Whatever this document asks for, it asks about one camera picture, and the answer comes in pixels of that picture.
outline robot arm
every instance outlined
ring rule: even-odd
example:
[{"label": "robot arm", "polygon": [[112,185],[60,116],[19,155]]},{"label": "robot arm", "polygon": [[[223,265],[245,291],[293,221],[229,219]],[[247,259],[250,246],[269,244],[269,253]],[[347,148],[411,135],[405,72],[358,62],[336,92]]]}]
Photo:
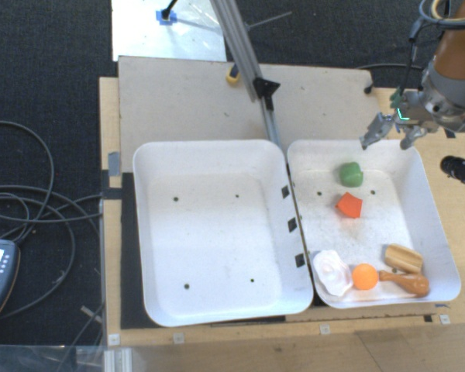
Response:
[{"label": "robot arm", "polygon": [[[365,136],[360,137],[364,149],[384,138],[393,126],[405,133],[400,144],[403,150],[413,146],[418,138],[435,133],[439,127],[447,132],[465,133],[465,0],[455,19],[442,19],[437,14],[436,7],[441,0],[434,0],[432,17],[426,15],[423,11],[425,1],[420,8],[422,18],[412,27],[410,41],[415,42],[424,22],[445,29],[443,38],[422,75],[421,90],[403,92],[399,88],[393,94],[391,107],[394,114],[376,116]],[[441,168],[465,183],[464,159],[445,157]]]}]

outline tan bread toy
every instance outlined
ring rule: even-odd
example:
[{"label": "tan bread toy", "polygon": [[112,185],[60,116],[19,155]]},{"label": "tan bread toy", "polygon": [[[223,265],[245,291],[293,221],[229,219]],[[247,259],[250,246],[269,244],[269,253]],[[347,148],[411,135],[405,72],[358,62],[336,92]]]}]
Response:
[{"label": "tan bread toy", "polygon": [[386,248],[384,261],[387,265],[406,273],[420,273],[423,263],[420,253],[398,244],[390,244]]},{"label": "tan bread toy", "polygon": [[429,293],[429,280],[421,274],[392,274],[381,270],[379,280],[394,281],[407,292],[418,296],[426,296]]}]

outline aluminum extrusion bar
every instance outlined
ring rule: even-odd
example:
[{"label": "aluminum extrusion bar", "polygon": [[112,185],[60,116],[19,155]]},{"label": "aluminum extrusion bar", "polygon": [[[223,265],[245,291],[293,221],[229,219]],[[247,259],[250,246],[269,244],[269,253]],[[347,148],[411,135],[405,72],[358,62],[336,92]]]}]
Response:
[{"label": "aluminum extrusion bar", "polygon": [[[253,102],[259,98],[253,82],[256,78],[263,78],[263,76],[236,0],[210,0],[210,2],[222,27],[222,32],[233,55],[234,63],[239,68],[248,94]],[[267,111],[264,98],[262,98],[262,112],[269,140],[280,146],[274,112]]]}]

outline black clamp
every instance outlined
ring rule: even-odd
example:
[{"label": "black clamp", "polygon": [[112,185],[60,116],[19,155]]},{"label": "black clamp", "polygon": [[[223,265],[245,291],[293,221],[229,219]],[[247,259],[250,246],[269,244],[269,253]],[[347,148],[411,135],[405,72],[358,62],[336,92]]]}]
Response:
[{"label": "black clamp", "polygon": [[255,87],[258,98],[263,98],[265,100],[267,110],[273,112],[274,103],[272,102],[272,95],[281,85],[279,83],[274,83],[273,81],[257,77],[253,80],[253,86]]}]

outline wooden table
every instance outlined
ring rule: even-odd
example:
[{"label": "wooden table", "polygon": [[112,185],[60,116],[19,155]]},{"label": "wooden table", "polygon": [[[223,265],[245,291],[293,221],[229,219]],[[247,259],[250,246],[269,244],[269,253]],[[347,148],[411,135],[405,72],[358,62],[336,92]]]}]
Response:
[{"label": "wooden table", "polygon": [[[376,89],[369,98],[376,98],[382,111],[389,113],[387,99],[392,91],[391,89]],[[109,168],[108,155],[121,150],[119,114],[119,79],[101,78],[102,170],[108,170]],[[392,132],[389,137],[391,139],[399,139],[400,136]],[[374,336],[371,336],[375,338],[379,335],[384,335],[383,337],[385,337],[385,333],[383,332],[392,331],[397,332],[398,336],[403,338],[407,335],[412,335],[410,332],[428,332],[426,331],[427,329],[444,328],[441,325],[441,315],[447,315],[452,325],[455,325],[455,329],[462,329],[463,324],[465,324],[465,185],[448,178],[439,169],[439,162],[446,155],[465,157],[465,135],[460,134],[456,139],[447,139],[443,133],[439,132],[419,139],[415,146],[421,154],[432,195],[436,201],[453,258],[460,272],[462,290],[457,299],[449,302],[447,305],[389,305],[379,308],[350,310],[337,310],[329,307],[310,308],[299,315],[288,316],[286,322],[273,324],[197,325],[176,329],[121,329],[120,257],[122,206],[120,200],[105,199],[103,201],[103,260],[105,264],[105,318],[108,344],[114,346],[151,345],[155,346],[154,349],[160,349],[158,350],[159,354],[164,356],[174,352],[174,350],[170,349],[162,350],[167,348],[165,345],[176,343],[176,338],[184,338],[187,344],[193,343],[195,346],[192,348],[193,350],[188,347],[190,353],[186,356],[194,359],[198,349],[203,349],[204,354],[210,354],[210,352],[213,352],[219,346],[218,343],[228,343],[228,346],[233,346],[238,352],[237,356],[244,353],[246,349],[251,349],[253,344],[259,346],[258,349],[261,352],[261,349],[266,349],[266,346],[270,349],[270,345],[266,343],[281,343],[278,344],[281,349],[284,348],[283,346],[286,343],[290,343],[290,345],[294,344],[295,346],[296,343],[311,343],[314,340],[321,340],[317,336],[320,336],[321,332],[326,332],[328,327],[332,334],[350,335],[347,337],[344,336],[346,339],[341,339],[342,342],[334,343],[335,348],[343,346],[345,340],[348,341],[348,345],[360,341],[360,345],[362,343],[366,345],[367,351],[369,351],[368,343],[362,342],[362,337],[355,339],[355,336],[352,336],[355,335],[355,332],[371,331],[374,332],[372,334]],[[111,188],[120,188],[121,177],[109,177],[109,185]],[[429,320],[431,322],[425,321],[425,315],[430,316]],[[462,336],[461,331],[455,331],[455,334],[458,337]],[[308,351],[303,346],[301,348],[304,349],[301,350],[301,353]]]}]

